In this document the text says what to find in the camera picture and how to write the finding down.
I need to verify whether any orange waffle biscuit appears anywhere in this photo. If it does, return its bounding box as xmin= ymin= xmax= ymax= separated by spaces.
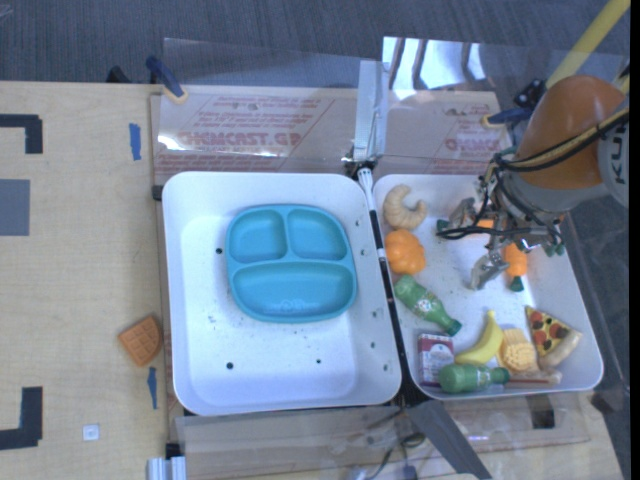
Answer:
xmin=117 ymin=315 xmax=164 ymax=368

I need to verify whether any thin black and white rod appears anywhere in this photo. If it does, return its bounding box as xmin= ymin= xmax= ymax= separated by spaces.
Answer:
xmin=355 ymin=166 xmax=414 ymax=407

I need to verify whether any yellow corn cob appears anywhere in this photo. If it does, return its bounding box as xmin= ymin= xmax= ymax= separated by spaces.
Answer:
xmin=499 ymin=327 xmax=540 ymax=373

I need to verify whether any blue divided plate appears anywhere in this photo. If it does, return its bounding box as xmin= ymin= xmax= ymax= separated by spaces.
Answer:
xmin=224 ymin=203 xmax=359 ymax=324

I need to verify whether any tan croissant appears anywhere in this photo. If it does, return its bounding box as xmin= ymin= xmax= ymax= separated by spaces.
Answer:
xmin=383 ymin=183 xmax=429 ymax=231

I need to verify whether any white plastic tray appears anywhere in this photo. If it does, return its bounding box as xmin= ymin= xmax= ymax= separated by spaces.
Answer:
xmin=161 ymin=170 xmax=403 ymax=417
xmin=372 ymin=172 xmax=605 ymax=402

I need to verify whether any orange bell pepper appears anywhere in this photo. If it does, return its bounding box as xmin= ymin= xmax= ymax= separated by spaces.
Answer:
xmin=384 ymin=228 xmax=427 ymax=276

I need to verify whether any yellow banana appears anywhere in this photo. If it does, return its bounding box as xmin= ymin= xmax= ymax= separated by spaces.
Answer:
xmin=453 ymin=309 xmax=505 ymax=367

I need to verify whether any beige flat stick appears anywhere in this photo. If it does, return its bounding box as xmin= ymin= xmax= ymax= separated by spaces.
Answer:
xmin=508 ymin=369 xmax=564 ymax=386

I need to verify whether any green bottle with round label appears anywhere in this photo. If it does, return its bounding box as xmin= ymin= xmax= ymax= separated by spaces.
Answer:
xmin=393 ymin=274 xmax=463 ymax=338

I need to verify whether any green bottle with white label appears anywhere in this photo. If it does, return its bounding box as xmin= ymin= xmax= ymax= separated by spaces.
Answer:
xmin=438 ymin=362 xmax=511 ymax=395

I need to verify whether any brown cardboard board red print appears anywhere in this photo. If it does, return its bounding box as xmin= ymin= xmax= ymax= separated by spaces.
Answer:
xmin=149 ymin=85 xmax=592 ymax=450

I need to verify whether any red and white carton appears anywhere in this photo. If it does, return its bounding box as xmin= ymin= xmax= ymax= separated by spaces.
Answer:
xmin=417 ymin=331 xmax=455 ymax=388

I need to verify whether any orange carrot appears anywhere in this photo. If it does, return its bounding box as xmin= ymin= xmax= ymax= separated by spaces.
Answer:
xmin=477 ymin=217 xmax=529 ymax=293

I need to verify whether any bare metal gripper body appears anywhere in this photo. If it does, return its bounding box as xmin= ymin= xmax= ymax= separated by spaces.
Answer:
xmin=479 ymin=195 xmax=566 ymax=255

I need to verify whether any pizza slice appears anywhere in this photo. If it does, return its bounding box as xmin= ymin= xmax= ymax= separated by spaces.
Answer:
xmin=524 ymin=305 xmax=584 ymax=369

